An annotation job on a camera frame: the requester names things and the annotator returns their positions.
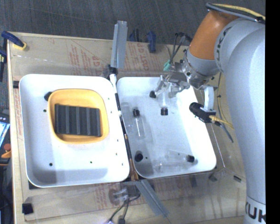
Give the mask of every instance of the black ridged object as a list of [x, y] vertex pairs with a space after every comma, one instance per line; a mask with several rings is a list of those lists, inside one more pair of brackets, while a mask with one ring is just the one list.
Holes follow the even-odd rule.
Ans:
[[98, 108], [55, 104], [55, 133], [101, 136]]

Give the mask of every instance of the orange object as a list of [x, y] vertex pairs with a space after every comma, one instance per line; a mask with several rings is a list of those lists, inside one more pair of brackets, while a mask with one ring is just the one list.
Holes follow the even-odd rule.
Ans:
[[[55, 104], [70, 105], [88, 108], [98, 108], [100, 110], [101, 133], [100, 137], [74, 134], [56, 134], [55, 127]], [[109, 133], [109, 123], [106, 107], [102, 97], [92, 90], [87, 89], [62, 89], [54, 91], [48, 99], [48, 113], [50, 119], [50, 129], [54, 136], [65, 144], [86, 144], [99, 142], [106, 138]]]
[[219, 11], [209, 11], [193, 37], [189, 46], [190, 53], [200, 59], [214, 60], [217, 37], [228, 23], [237, 18], [237, 16]]

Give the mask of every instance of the gray carpet floor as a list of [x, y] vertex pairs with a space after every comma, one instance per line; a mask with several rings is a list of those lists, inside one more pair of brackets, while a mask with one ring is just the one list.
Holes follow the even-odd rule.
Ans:
[[[174, 34], [193, 37], [207, 14], [205, 4], [225, 3], [266, 15], [266, 0], [0, 0], [3, 30], [35, 34], [112, 39], [117, 20], [127, 21], [128, 35], [149, 31], [157, 43], [173, 43]], [[0, 112], [8, 109], [7, 70], [0, 82]], [[0, 188], [3, 174], [0, 172]]]

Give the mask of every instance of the white tray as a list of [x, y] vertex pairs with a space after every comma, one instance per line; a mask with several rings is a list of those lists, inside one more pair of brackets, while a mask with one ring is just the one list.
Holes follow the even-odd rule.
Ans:
[[[149, 97], [158, 80], [158, 77], [124, 77], [117, 83], [132, 156], [143, 155], [141, 161], [133, 159], [137, 172], [144, 178], [159, 178], [212, 170], [216, 165], [216, 156], [206, 126], [189, 110], [189, 105], [197, 102], [193, 88], [183, 90], [176, 98], [170, 99], [168, 116], [161, 116], [158, 99]], [[133, 108], [139, 109], [145, 137], [135, 135], [135, 121], [127, 123], [131, 117], [128, 117], [123, 104], [129, 105], [130, 114]], [[192, 155], [195, 161], [168, 159], [166, 153], [169, 150]], [[155, 167], [161, 161], [164, 165]]]
[[[90, 89], [105, 103], [108, 136], [96, 143], [69, 145], [49, 129], [44, 95], [59, 89]], [[102, 77], [29, 74], [20, 80], [26, 172], [37, 187], [120, 182], [129, 174], [124, 136], [112, 84]]]

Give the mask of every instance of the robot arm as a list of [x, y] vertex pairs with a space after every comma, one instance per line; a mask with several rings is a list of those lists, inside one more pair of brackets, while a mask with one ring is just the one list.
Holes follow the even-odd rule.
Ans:
[[203, 89], [218, 72], [225, 75], [228, 106], [247, 181], [244, 223], [266, 223], [265, 23], [258, 14], [237, 14], [226, 5], [207, 6], [211, 10], [183, 62], [175, 63], [163, 82], [172, 84], [174, 96], [190, 85]]

